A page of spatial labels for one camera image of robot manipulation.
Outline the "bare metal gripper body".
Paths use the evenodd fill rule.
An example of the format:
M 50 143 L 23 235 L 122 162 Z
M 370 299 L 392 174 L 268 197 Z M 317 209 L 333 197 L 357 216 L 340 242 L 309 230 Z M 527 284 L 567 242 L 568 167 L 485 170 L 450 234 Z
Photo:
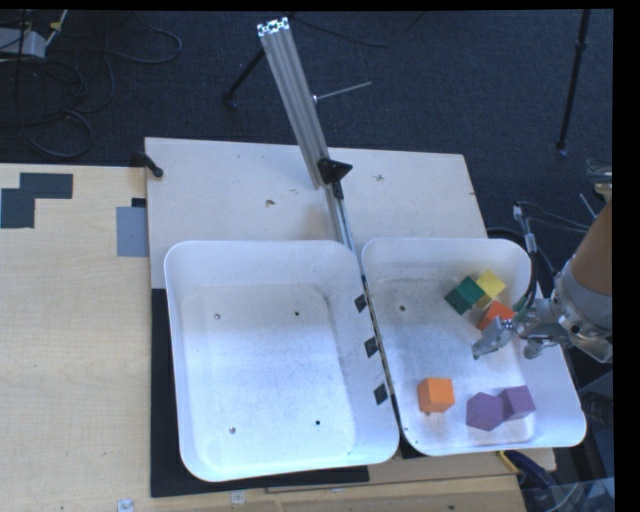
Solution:
M 599 363 L 613 362 L 610 298 L 597 298 L 584 306 L 560 297 L 535 299 L 514 325 L 525 344 L 528 339 L 548 339 L 548 348 L 576 347 Z

